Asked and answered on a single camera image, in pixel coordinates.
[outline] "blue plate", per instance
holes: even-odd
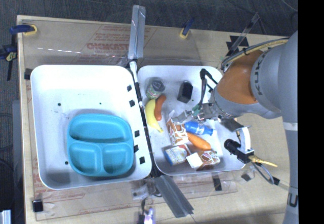
[[[68,126],[67,153],[71,167],[79,174],[125,174],[134,161],[131,127],[125,120],[113,115],[78,115]]]

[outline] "wooden table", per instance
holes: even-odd
[[[51,29],[53,24],[59,23],[72,23],[77,25],[87,25],[91,30],[96,28],[96,34],[93,32],[86,32],[86,36],[76,36],[66,28],[62,28],[58,34],[70,34],[69,43],[63,43],[60,39],[55,39],[55,33],[50,35],[45,30],[39,29],[37,48],[48,48],[48,42],[55,43],[51,46],[52,53],[48,53],[48,56],[39,58],[39,50],[30,51],[24,48],[24,40],[26,38],[33,38],[33,36],[23,36],[22,33],[18,34],[18,47],[19,47],[19,86],[20,86],[20,103],[21,103],[21,121],[22,121],[22,145],[23,145],[23,184],[24,184],[24,202],[25,202],[25,218],[26,223],[136,223],[138,220],[138,214],[140,212],[139,206],[116,209],[115,210],[93,210],[83,211],[79,215],[68,217],[51,217],[51,212],[55,212],[55,208],[61,207],[60,211],[68,212],[73,208],[75,200],[66,200],[61,206],[55,203],[47,204],[47,213],[42,217],[36,218],[36,213],[33,212],[32,201],[35,199],[35,182],[40,186],[42,184],[37,179],[37,175],[33,174],[33,167],[37,167],[35,162],[34,150],[35,143],[33,137],[33,130],[31,129],[32,114],[28,110],[28,103],[30,102],[30,84],[29,80],[25,79],[25,71],[27,68],[33,69],[39,63],[69,63],[69,61],[62,60],[62,45],[65,46],[65,51],[82,50],[80,57],[74,52],[70,52],[66,57],[69,57],[70,62],[80,63],[83,61],[87,63],[89,55],[87,52],[91,51],[93,45],[80,44],[78,46],[78,39],[98,40],[98,33],[103,28],[109,29],[114,27],[114,30],[118,27],[123,29],[129,25],[107,23],[107,22],[93,22],[93,21],[77,21],[66,20],[56,18],[42,18],[31,16],[18,16],[17,24],[28,23],[32,24],[33,21],[41,22],[44,27],[48,26]],[[149,58],[148,60],[139,61],[139,67],[144,66],[147,61],[165,62],[160,59],[162,57],[182,57],[184,61],[190,62],[193,60],[200,60],[202,65],[217,66],[221,61],[221,57],[225,56],[228,47],[226,42],[233,41],[233,36],[238,36],[239,33],[233,32],[219,32],[219,31],[207,31],[207,30],[194,30],[191,29],[189,37],[185,40],[179,37],[180,29],[145,26],[145,43],[144,43],[144,56]],[[119,35],[119,45],[126,44],[129,40],[125,35]],[[116,40],[118,35],[106,35],[106,41]],[[249,45],[261,43],[266,40],[277,39],[276,36],[265,36],[248,34],[247,40]],[[257,115],[244,115],[238,119],[238,121],[247,126],[251,125],[250,130],[252,147],[255,150],[255,154],[270,162],[274,162],[278,165],[277,168],[269,166],[268,169],[273,176],[279,178],[282,182],[289,182],[289,157],[286,143],[286,136],[284,128],[282,126],[281,118],[266,120]],[[156,223],[282,223],[284,218],[284,212],[286,208],[287,194],[288,192],[278,186],[270,185],[259,174],[256,174],[255,178],[248,182],[238,181],[235,179],[236,192],[224,193],[219,196],[204,196],[200,198],[189,199],[189,202],[194,208],[194,214],[188,215],[183,218],[175,218],[167,206],[166,203],[161,202],[153,204],[152,208],[155,210]],[[88,201],[85,205],[85,209],[90,208],[91,204],[95,203]]]

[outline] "tin can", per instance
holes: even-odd
[[[153,80],[146,89],[146,96],[149,99],[157,99],[165,90],[166,86],[160,79]]]

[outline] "snack package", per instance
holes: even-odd
[[[173,166],[184,163],[186,161],[186,157],[191,155],[191,151],[187,145],[183,144],[165,150],[164,155],[170,165]]]
[[[167,129],[172,146],[182,145],[188,142],[188,135],[184,124],[174,124],[170,117],[167,121]]]
[[[187,156],[187,161],[196,171],[208,170],[220,163],[220,159],[215,151],[199,151]]]

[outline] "transparent plastic sheet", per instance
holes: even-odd
[[[130,24],[114,24],[47,18],[23,19],[24,24],[33,24],[37,33],[24,36],[23,49],[25,69],[34,69],[42,64],[128,64],[127,52],[130,37]],[[226,53],[225,39],[228,35],[220,33],[219,45],[209,46],[204,34],[190,31],[186,40],[179,37],[181,29],[145,26],[144,54],[138,61],[138,67],[146,65],[209,65],[217,67],[221,57],[210,55],[218,48]],[[87,188],[75,188],[56,191],[47,188],[39,178],[37,152],[33,123],[30,81],[26,81],[30,140],[32,150],[34,198],[41,199],[44,212],[36,213],[36,219],[50,219],[93,212],[102,212],[123,208],[138,208],[140,202],[132,198],[131,190],[136,182],[123,182],[96,185]],[[231,172],[218,173],[223,189],[215,189],[211,174],[175,176],[174,180],[187,199],[221,195],[236,192]],[[147,205],[163,203],[163,198],[150,196]]]

